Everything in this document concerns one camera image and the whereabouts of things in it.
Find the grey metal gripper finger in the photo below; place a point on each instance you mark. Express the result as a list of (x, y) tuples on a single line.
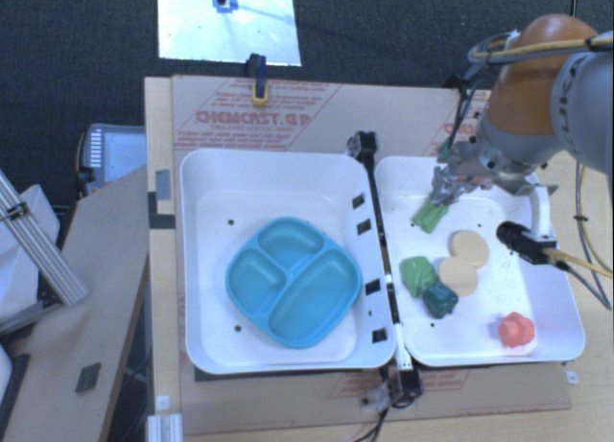
[(439, 188), (455, 191)]

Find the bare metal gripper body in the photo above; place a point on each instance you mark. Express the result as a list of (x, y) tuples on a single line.
[(472, 167)]

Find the light green toy vegetable stalk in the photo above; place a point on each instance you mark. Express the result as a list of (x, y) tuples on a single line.
[(428, 218)]

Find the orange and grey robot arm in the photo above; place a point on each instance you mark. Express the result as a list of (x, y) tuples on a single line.
[(532, 95)]

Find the beige round biscuit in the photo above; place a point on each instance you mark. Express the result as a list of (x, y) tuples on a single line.
[(472, 246), (458, 277)]

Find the thin black and white rod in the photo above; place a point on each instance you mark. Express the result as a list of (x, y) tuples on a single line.
[(384, 248)]

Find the light green toy vegetable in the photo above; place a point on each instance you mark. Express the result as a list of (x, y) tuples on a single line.
[(416, 274)]

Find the dark green toy vegetable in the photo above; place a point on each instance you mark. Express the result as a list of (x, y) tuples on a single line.
[(440, 301)]

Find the white plastic tray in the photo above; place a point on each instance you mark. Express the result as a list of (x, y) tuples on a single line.
[(479, 330), (211, 248)]

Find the brown cardboard board red print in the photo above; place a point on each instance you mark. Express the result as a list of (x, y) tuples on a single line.
[(312, 109)]

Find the red toy fruit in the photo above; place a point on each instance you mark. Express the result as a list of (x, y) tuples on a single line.
[(515, 330)]

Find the blue divided plate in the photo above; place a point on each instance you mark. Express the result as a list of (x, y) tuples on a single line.
[(292, 282)]

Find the black cylinder on white bracket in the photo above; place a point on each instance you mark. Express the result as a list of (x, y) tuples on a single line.
[(520, 239)]

